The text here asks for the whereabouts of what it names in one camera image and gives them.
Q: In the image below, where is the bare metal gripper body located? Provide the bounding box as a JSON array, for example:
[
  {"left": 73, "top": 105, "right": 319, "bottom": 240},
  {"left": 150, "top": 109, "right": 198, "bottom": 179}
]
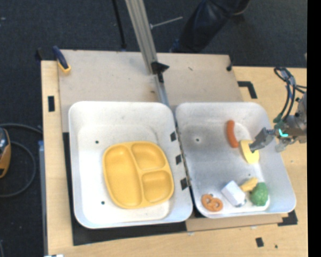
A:
[{"left": 272, "top": 92, "right": 308, "bottom": 144}]

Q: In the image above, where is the yellow cheese wedge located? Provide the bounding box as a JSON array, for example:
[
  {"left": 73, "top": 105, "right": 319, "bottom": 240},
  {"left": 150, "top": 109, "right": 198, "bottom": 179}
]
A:
[{"left": 239, "top": 139, "right": 261, "bottom": 165}]

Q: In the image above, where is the orange sausage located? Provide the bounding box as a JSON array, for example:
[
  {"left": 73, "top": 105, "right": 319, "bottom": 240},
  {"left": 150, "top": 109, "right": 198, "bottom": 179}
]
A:
[{"left": 226, "top": 120, "right": 240, "bottom": 149}]

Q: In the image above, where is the yellow corn cob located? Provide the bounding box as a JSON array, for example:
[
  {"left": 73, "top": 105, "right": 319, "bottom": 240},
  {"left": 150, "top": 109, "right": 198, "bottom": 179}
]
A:
[{"left": 240, "top": 177, "right": 258, "bottom": 193}]

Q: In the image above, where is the green broccoli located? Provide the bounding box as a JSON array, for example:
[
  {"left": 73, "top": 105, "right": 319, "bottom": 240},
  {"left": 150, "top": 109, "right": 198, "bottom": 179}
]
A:
[{"left": 249, "top": 182, "right": 269, "bottom": 207}]

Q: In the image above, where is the white plastic tray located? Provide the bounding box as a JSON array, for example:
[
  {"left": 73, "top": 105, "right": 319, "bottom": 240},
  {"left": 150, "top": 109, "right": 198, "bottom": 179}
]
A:
[
  {"left": 174, "top": 102, "right": 297, "bottom": 219},
  {"left": 68, "top": 100, "right": 194, "bottom": 229}
]

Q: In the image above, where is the white carton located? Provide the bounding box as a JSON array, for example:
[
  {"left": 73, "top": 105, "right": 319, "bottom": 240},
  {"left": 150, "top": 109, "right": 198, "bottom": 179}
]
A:
[{"left": 220, "top": 180, "right": 247, "bottom": 207}]

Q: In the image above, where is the orange pretzel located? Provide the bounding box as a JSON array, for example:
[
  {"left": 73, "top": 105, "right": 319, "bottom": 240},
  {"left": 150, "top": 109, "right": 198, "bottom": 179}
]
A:
[{"left": 201, "top": 194, "right": 224, "bottom": 212}]

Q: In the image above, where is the thin black and white rod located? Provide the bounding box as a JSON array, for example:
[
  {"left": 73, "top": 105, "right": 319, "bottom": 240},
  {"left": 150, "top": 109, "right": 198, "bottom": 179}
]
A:
[{"left": 155, "top": 73, "right": 194, "bottom": 195}]

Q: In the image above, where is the person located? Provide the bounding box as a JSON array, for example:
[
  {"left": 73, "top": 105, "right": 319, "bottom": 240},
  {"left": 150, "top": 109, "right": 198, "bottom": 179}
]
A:
[{"left": 170, "top": 0, "right": 269, "bottom": 54}]

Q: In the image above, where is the yellow divided plate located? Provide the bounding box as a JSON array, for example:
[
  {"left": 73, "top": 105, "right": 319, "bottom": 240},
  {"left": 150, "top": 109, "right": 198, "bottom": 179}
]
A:
[{"left": 102, "top": 140, "right": 175, "bottom": 210}]

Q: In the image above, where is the brown cardboard board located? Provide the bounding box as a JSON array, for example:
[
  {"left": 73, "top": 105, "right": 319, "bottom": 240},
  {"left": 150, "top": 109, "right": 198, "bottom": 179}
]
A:
[{"left": 57, "top": 49, "right": 291, "bottom": 232}]

